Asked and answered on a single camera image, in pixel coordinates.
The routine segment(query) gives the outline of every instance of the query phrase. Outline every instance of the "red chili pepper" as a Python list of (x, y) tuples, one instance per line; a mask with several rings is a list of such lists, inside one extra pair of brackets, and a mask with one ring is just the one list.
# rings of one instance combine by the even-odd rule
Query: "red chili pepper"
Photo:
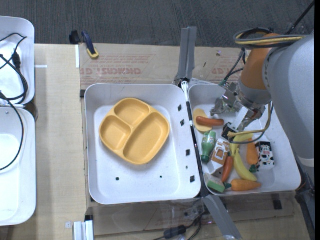
[(231, 155), (228, 155), (223, 165), (223, 172), (222, 172), (222, 178), (221, 178), (222, 182), (227, 181), (233, 167), (234, 167), (234, 158)]

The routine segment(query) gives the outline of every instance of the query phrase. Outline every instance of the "yellow banana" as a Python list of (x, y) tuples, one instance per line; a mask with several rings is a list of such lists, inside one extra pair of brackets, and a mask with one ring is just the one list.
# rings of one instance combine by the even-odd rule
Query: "yellow banana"
[[(249, 140), (253, 136), (254, 136), (253, 133), (245, 133), (245, 134), (237, 135), (234, 137), (233, 142), (244, 142)], [(235, 157), (238, 147), (239, 147), (239, 144), (230, 143), (230, 152), (232, 157)]]
[(241, 179), (253, 182), (256, 182), (258, 180), (257, 177), (254, 176), (242, 162), (241, 156), (239, 154), (239, 148), (236, 149), (233, 166), (236, 173)]

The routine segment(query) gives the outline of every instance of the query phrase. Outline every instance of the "table surface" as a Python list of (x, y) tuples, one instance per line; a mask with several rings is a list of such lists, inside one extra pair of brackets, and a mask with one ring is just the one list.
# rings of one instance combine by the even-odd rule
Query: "table surface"
[[(75, 45), (35, 44), (37, 203), (25, 223), (10, 226), (7, 240), (71, 240), (72, 224), (87, 210), (80, 69)], [(300, 205), (293, 215), (235, 222), (243, 239), (310, 239)], [(150, 240), (162, 232), (99, 236), (97, 239)], [(215, 224), (195, 239), (224, 239)]]

